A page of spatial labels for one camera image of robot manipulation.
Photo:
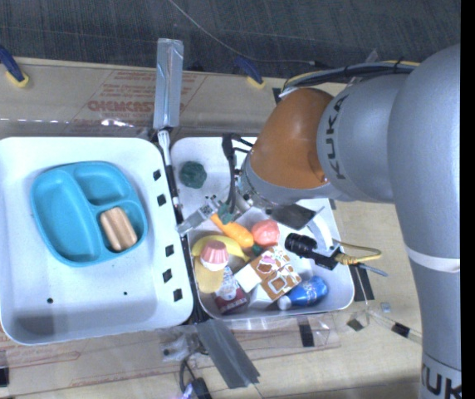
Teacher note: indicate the yellow rounded toy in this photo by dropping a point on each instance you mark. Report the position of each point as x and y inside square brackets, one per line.
[207, 281]

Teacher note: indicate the pink toy fruit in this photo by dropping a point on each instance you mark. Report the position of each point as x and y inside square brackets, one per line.
[265, 232]

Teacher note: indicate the black cylinder on white bracket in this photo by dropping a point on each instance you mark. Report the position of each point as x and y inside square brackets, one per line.
[300, 243]

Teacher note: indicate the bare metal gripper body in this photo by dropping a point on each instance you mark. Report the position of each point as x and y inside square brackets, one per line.
[253, 204]

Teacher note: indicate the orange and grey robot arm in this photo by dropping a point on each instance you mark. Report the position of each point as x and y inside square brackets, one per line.
[370, 139]

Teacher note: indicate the orange toy carrot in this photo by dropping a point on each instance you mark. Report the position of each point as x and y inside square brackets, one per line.
[239, 233]

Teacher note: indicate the red bottle with label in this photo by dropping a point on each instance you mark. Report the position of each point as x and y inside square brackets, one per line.
[231, 295]

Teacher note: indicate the blue divided plate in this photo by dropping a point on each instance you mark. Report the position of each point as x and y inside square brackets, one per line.
[61, 214]

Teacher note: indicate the brown and white carton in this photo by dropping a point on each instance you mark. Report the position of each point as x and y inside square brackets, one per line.
[277, 274]

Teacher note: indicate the blue bottle white cap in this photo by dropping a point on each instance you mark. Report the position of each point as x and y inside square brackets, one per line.
[306, 293]

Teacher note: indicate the white plastic tray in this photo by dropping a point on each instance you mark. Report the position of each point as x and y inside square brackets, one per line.
[333, 293]
[75, 301]

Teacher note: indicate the pink toy cupcake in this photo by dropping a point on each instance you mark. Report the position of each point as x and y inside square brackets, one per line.
[214, 254]

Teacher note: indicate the green toy broccoli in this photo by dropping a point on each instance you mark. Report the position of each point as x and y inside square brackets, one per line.
[193, 175]

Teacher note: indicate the yellow banana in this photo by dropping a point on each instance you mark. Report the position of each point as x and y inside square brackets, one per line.
[233, 245]

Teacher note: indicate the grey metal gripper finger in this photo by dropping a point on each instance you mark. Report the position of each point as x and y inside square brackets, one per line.
[198, 218]
[295, 215]

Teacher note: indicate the brown cardboard board red print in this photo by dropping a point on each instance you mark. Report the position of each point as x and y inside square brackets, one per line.
[75, 94]

